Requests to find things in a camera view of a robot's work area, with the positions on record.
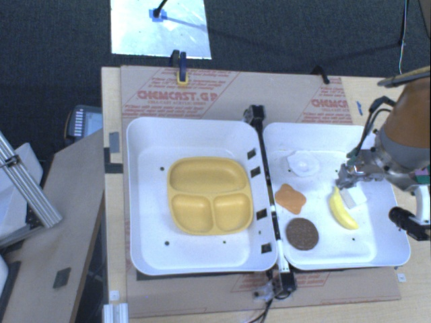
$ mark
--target yellow divided plate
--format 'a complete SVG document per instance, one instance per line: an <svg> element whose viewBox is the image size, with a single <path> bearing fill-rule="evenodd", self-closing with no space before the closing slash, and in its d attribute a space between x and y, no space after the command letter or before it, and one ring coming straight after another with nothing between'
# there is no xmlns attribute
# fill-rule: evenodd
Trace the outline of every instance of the yellow divided plate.
<svg viewBox="0 0 431 323"><path fill-rule="evenodd" d="M168 199L175 224L189 234L233 234L253 219L247 174L228 158L192 157L173 163Z"/></svg>

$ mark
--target white tray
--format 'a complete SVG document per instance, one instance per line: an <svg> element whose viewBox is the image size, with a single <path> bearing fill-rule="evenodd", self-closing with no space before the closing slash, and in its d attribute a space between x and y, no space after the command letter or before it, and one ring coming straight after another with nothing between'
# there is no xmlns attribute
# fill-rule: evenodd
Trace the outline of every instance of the white tray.
<svg viewBox="0 0 431 323"><path fill-rule="evenodd" d="M286 183L307 199L299 215L276 204L284 254L296 268L398 266L409 259L406 232L399 231L388 217L397 203L387 181L359 183L367 201L350 211L359 229L345 229L331 214L328 200L335 186L337 171L346 161L346 153L358 144L362 129L345 125L272 123L264 130L274 194ZM373 139L367 138L364 148L372 146ZM307 177L289 172L287 156L295 151L311 152L319 161L320 171ZM312 250L297 250L288 243L286 227L295 217L309 219L316 225L319 242Z"/></svg>
<svg viewBox="0 0 431 323"><path fill-rule="evenodd" d="M256 155L248 159L247 153ZM277 258L259 139L244 122L142 117L127 128L131 258L149 275L264 271ZM184 157L227 157L248 174L255 216L242 232L192 236L170 216L169 167ZM261 174L250 171L260 167ZM256 212L267 210L257 219ZM271 251L262 253L262 246Z"/></svg>

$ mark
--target toy banana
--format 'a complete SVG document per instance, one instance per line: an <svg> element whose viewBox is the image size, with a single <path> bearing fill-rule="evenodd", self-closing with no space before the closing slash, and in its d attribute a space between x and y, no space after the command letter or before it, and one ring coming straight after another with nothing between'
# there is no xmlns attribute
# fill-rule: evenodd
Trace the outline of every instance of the toy banana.
<svg viewBox="0 0 431 323"><path fill-rule="evenodd" d="M336 186L334 188L334 192L329 198L329 206L331 208L332 214L336 220L346 229L358 229L358 223L350 216L350 214L346 211L343 199L339 193L339 189Z"/></svg>

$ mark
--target cookie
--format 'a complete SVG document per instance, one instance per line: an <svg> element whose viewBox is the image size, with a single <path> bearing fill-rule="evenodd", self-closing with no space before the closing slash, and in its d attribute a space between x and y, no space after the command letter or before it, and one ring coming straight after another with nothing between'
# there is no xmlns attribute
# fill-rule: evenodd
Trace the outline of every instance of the cookie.
<svg viewBox="0 0 431 323"><path fill-rule="evenodd" d="M289 243L298 250L311 250L319 241L316 226L304 218L292 219L286 228L286 236Z"/></svg>

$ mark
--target black carpet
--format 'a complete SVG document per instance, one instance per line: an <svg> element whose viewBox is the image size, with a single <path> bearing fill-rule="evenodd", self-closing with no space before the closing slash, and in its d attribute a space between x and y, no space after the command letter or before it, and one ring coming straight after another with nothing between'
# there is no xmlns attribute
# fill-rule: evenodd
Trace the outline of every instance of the black carpet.
<svg viewBox="0 0 431 323"><path fill-rule="evenodd" d="M398 71L404 0L204 0L213 59L190 67L384 77ZM0 131L46 159L67 115L100 105L100 68L168 65L110 53L110 0L0 0ZM430 64L411 0L403 69Z"/></svg>

